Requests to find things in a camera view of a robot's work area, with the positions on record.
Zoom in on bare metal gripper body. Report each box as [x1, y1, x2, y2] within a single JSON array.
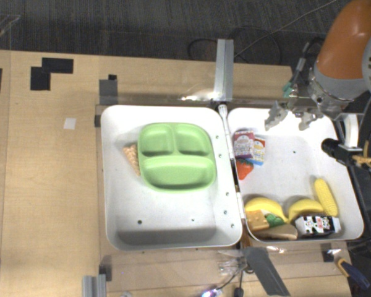
[[286, 84, 351, 121]]

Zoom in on white red and yellow carton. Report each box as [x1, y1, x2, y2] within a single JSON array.
[[250, 134, 267, 167]]

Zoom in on maroon printed carton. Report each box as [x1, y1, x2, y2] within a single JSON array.
[[232, 129, 255, 160]]

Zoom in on white plastic tray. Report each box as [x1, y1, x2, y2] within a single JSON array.
[[227, 107, 365, 244], [100, 104, 244, 251]]

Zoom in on red strawberry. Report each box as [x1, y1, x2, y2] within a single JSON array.
[[236, 158, 255, 181]]

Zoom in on yellow corn cob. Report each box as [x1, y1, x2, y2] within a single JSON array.
[[313, 178, 339, 218]]

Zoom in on yellow banana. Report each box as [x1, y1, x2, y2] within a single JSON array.
[[288, 198, 325, 224], [244, 196, 289, 224]]

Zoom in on green leafy toy vegetable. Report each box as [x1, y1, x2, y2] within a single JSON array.
[[263, 213, 286, 228]]

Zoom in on black and white cow carton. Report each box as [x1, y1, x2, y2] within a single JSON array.
[[294, 215, 342, 239]]

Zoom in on orange square cracker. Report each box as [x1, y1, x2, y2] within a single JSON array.
[[245, 209, 271, 232]]

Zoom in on green divided plate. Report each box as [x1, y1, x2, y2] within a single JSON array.
[[137, 122, 218, 193]]

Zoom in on tan bread slice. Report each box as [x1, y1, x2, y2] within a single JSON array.
[[253, 223, 299, 241]]

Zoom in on tan waffle biscuit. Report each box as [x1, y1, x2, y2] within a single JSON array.
[[122, 144, 142, 177]]

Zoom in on black cylinder on white bracket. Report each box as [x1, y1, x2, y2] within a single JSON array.
[[320, 113, 364, 167]]

